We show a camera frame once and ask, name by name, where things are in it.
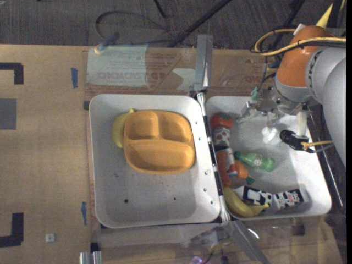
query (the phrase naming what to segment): yellow fruit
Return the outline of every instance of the yellow fruit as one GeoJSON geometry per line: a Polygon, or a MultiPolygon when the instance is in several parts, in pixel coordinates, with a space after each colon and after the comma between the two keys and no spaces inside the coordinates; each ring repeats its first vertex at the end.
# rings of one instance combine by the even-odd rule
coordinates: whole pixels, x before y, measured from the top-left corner
{"type": "Polygon", "coordinates": [[[230,187],[224,187],[223,192],[226,205],[230,211],[243,217],[255,217],[264,209],[269,207],[269,204],[267,203],[264,205],[245,204],[230,187]]]}
{"type": "Polygon", "coordinates": [[[121,149],[123,148],[123,128],[125,126],[127,117],[131,113],[134,113],[132,108],[126,113],[119,114],[116,117],[114,124],[112,125],[112,139],[114,143],[121,149]]]}

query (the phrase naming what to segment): divided orange container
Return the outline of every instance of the divided orange container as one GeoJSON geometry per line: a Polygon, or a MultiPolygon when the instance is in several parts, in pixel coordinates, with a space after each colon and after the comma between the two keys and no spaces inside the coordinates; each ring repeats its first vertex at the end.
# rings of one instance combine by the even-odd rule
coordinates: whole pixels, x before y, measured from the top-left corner
{"type": "Polygon", "coordinates": [[[191,126],[175,112],[136,111],[125,122],[124,152],[129,165],[137,171],[182,173],[195,161],[191,126]]]}

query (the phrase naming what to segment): green bottle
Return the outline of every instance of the green bottle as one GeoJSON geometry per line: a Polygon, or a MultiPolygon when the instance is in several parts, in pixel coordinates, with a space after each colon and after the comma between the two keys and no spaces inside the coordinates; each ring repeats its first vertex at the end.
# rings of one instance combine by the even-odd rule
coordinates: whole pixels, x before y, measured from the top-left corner
{"type": "Polygon", "coordinates": [[[236,160],[241,160],[252,167],[258,167],[267,172],[271,172],[275,169],[275,161],[270,157],[263,157],[258,153],[240,153],[234,152],[234,157],[236,160]]]}

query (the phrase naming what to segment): gray square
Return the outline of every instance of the gray square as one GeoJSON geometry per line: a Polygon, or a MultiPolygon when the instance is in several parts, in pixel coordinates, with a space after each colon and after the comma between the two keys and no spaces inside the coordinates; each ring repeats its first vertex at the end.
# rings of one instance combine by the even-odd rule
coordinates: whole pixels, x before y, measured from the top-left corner
{"type": "Polygon", "coordinates": [[[17,99],[0,98],[0,129],[15,130],[17,121],[17,99]]]}

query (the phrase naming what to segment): banana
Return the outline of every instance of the banana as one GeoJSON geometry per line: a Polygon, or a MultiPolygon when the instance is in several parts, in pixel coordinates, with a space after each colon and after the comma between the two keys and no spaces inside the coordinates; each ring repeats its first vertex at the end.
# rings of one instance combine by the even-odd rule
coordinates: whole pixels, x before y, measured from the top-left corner
{"type": "Polygon", "coordinates": [[[223,192],[226,204],[230,211],[243,217],[255,217],[269,207],[269,204],[267,203],[264,205],[245,204],[230,187],[224,187],[223,192]]]}
{"type": "Polygon", "coordinates": [[[125,121],[127,117],[134,113],[134,110],[131,108],[128,112],[119,114],[114,124],[112,125],[112,139],[114,143],[121,149],[123,149],[123,128],[125,126],[125,121]]]}

